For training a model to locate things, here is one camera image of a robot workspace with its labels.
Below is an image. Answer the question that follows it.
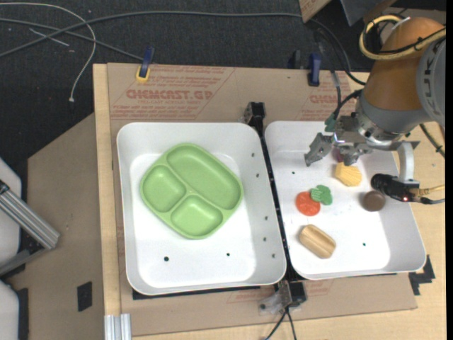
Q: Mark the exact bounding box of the brown cardboard board red print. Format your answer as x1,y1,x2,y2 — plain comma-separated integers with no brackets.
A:
105,62,419,336

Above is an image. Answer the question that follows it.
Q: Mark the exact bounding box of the brown round biscuit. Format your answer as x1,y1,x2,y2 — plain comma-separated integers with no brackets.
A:
362,190,387,213

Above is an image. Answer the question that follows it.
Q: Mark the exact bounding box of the white plastic tray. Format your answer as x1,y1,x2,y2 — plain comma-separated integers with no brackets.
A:
115,121,288,297
263,120,428,281

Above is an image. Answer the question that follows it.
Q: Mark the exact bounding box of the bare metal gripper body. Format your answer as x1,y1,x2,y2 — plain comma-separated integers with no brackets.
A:
332,114,405,157

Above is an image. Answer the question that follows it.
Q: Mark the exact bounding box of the green divided plate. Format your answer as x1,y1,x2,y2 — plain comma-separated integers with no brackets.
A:
139,142,245,241

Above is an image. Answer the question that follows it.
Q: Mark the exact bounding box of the thin black rod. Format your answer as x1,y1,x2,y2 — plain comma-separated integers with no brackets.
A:
259,132,294,283

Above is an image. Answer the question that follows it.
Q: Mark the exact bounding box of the green broccoli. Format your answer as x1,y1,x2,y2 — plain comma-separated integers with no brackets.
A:
309,184,334,206

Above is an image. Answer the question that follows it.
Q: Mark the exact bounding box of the black cylinder on white bracket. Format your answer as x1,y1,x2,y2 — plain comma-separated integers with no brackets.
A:
370,140,422,203

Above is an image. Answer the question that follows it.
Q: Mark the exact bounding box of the orange tomato slice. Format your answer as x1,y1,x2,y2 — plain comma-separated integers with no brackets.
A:
295,191,322,217

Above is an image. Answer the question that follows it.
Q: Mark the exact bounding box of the tan bread loaf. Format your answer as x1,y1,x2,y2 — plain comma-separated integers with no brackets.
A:
298,224,337,260

